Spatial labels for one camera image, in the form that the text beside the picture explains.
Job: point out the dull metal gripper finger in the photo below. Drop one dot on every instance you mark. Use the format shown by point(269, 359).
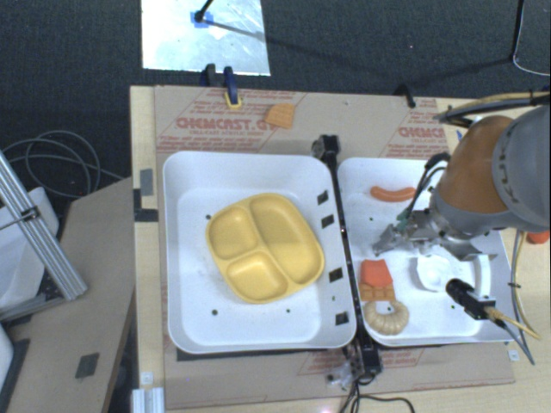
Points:
point(384, 241)

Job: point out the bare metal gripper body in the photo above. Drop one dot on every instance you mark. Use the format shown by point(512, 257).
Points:
point(424, 230)

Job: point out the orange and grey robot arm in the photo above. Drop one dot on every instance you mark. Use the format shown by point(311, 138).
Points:
point(495, 179)

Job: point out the orange pizza slice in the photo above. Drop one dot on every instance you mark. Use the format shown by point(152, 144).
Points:
point(375, 275)

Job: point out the thin black rod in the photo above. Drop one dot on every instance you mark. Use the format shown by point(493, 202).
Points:
point(344, 239)

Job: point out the orange sausage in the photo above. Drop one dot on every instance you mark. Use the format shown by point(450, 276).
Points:
point(392, 193)

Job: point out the beige doughnut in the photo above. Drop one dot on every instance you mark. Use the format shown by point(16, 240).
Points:
point(373, 320)

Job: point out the white plastic tray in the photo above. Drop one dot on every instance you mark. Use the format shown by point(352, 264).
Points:
point(193, 252)
point(430, 312)

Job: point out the orange carrot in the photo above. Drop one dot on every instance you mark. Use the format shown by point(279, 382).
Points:
point(539, 237)

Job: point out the yellow divided plate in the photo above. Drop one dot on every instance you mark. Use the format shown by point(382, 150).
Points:
point(267, 248)

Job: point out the brown cardboard board red print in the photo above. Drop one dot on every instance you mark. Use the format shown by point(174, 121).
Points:
point(366, 114)

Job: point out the orange biscuit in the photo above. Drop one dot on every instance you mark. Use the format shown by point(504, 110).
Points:
point(280, 115)

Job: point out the black cylinder on white bracket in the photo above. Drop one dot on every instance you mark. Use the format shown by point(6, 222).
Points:
point(467, 297)

